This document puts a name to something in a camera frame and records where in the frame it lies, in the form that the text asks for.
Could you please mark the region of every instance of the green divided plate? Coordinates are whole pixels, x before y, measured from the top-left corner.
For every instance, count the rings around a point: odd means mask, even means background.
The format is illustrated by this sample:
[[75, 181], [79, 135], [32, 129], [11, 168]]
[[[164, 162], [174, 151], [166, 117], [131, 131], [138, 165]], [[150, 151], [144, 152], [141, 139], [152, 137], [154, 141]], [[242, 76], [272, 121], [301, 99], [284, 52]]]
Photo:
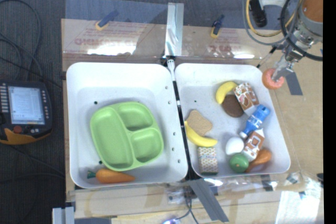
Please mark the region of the green divided plate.
[[122, 102], [97, 110], [90, 128], [101, 161], [115, 171], [145, 165], [163, 151], [159, 126], [147, 106], [139, 102]]

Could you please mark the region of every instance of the toy water bottle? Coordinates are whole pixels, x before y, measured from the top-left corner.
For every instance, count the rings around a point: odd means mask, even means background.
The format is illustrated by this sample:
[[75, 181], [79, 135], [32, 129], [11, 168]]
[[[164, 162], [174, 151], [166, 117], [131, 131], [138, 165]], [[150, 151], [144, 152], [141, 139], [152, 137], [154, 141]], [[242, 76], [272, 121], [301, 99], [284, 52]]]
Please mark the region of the toy water bottle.
[[260, 127], [269, 113], [270, 110], [264, 105], [260, 104], [257, 107], [257, 110], [247, 119], [245, 129], [239, 133], [240, 137], [242, 139], [246, 139], [250, 132]]

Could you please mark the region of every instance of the brown round toy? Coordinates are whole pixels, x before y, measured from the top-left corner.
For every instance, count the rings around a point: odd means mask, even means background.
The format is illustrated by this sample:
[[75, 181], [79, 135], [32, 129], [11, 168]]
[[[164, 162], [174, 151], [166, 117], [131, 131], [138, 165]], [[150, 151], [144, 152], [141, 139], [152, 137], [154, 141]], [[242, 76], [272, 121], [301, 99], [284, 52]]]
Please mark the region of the brown round toy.
[[241, 117], [244, 114], [244, 110], [234, 94], [228, 94], [225, 97], [222, 107], [228, 115], [234, 118]]

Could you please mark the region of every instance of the banana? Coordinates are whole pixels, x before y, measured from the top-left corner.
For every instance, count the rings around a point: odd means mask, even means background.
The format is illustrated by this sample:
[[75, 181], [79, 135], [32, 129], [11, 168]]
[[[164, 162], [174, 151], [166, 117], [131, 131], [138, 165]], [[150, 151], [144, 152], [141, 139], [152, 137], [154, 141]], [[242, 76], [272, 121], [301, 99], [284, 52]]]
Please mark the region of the banana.
[[211, 147], [217, 144], [217, 140], [214, 138], [210, 138], [210, 137], [204, 137], [204, 136], [200, 136], [199, 134], [197, 134], [189, 125], [188, 123], [185, 121], [184, 122], [184, 126], [185, 126], [185, 132], [187, 134], [188, 139], [194, 143], [197, 146], [202, 146], [202, 147]]
[[229, 92], [232, 91], [234, 88], [237, 87], [237, 84], [234, 83], [233, 81], [227, 81], [223, 83], [221, 86], [216, 91], [216, 101], [218, 104], [221, 104], [224, 102], [225, 95]]

